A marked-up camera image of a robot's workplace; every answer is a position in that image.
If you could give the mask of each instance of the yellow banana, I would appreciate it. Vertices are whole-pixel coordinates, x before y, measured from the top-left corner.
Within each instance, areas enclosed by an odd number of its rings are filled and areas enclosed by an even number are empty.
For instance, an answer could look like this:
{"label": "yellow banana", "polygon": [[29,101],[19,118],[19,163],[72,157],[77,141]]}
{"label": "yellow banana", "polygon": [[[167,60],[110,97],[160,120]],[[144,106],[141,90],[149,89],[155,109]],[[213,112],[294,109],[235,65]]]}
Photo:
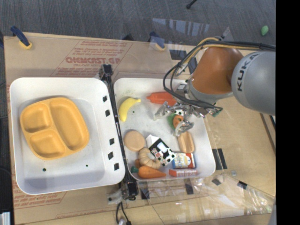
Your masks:
{"label": "yellow banana", "polygon": [[125,122],[127,119],[128,110],[133,106],[135,103],[140,103],[141,99],[134,99],[132,97],[127,98],[124,102],[122,102],[119,108],[119,116],[120,120]]}

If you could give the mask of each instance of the white tray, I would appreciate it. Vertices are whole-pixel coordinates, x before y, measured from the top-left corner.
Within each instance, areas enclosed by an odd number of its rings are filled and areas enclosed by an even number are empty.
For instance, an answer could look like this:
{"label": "white tray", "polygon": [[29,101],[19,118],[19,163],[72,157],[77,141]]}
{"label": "white tray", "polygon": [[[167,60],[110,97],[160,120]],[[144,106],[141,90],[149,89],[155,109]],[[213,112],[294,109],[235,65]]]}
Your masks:
{"label": "white tray", "polygon": [[[42,160],[32,153],[25,140],[20,114],[32,103],[58,96],[69,98],[78,106],[88,126],[90,141],[83,150],[67,157]],[[19,78],[10,86],[10,104],[16,181],[23,192],[37,195],[122,181],[125,166],[108,90],[102,81],[96,78]]]}
{"label": "white tray", "polygon": [[[180,83],[184,83],[184,81],[173,81],[174,87]],[[117,106],[120,106],[125,97],[141,99],[140,103],[134,104],[128,111],[126,121],[120,121],[120,128],[123,137],[126,132],[130,130],[137,130],[144,138],[148,137],[148,135],[160,137],[166,145],[170,147],[170,149],[177,152],[180,151],[177,137],[173,136],[174,130],[172,130],[172,128],[168,125],[167,118],[165,117],[156,121],[153,120],[154,113],[157,112],[161,105],[153,104],[146,98],[153,92],[165,91],[162,79],[121,78],[115,82],[114,91]],[[196,177],[202,178],[210,176],[216,169],[216,163],[203,118],[191,116],[189,121],[195,123],[194,127],[190,129],[189,132],[191,133],[195,144],[195,151],[193,152],[193,155],[198,173]],[[126,146],[125,153],[128,168],[130,170],[130,168],[134,165],[135,160],[138,158],[138,153],[130,151]],[[165,178],[142,179],[137,175],[137,173],[132,173],[131,175],[135,179],[141,181],[182,179],[170,176],[169,169],[171,168],[172,164],[168,164],[166,167],[160,168],[162,172],[167,174]]]}

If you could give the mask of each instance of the yellow plastic plate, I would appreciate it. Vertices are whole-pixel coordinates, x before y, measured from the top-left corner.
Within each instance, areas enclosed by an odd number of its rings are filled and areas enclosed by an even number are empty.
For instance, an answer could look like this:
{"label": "yellow plastic plate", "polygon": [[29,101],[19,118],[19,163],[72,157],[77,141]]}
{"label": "yellow plastic plate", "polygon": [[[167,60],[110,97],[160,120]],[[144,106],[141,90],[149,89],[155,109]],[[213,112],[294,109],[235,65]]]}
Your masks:
{"label": "yellow plastic plate", "polygon": [[25,107],[20,123],[30,149],[44,160],[78,152],[90,139],[76,104],[64,97],[43,100]]}

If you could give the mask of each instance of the toy carrot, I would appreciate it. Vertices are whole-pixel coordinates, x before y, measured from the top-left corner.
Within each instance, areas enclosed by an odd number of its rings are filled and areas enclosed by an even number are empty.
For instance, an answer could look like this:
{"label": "toy carrot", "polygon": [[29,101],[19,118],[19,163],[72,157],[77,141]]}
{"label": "toy carrot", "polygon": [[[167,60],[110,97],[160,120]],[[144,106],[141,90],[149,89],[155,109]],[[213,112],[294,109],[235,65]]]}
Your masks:
{"label": "toy carrot", "polygon": [[138,174],[141,178],[161,178],[166,176],[164,172],[148,166],[141,166]]}

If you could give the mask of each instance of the gray carpet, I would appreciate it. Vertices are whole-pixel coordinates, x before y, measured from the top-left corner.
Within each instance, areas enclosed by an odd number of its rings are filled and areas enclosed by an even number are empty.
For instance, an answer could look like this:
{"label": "gray carpet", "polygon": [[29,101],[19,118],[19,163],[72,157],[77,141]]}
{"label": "gray carpet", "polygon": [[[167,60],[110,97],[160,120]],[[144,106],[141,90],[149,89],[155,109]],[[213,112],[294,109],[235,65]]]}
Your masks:
{"label": "gray carpet", "polygon": [[[235,41],[276,44],[276,0],[0,0],[0,31],[22,31],[147,41],[155,31],[168,43],[196,45],[221,36],[227,27]],[[261,35],[262,26],[269,32]],[[0,49],[0,167],[10,170],[4,52]],[[10,196],[7,178],[0,193]],[[1,202],[3,210],[8,202]]]}

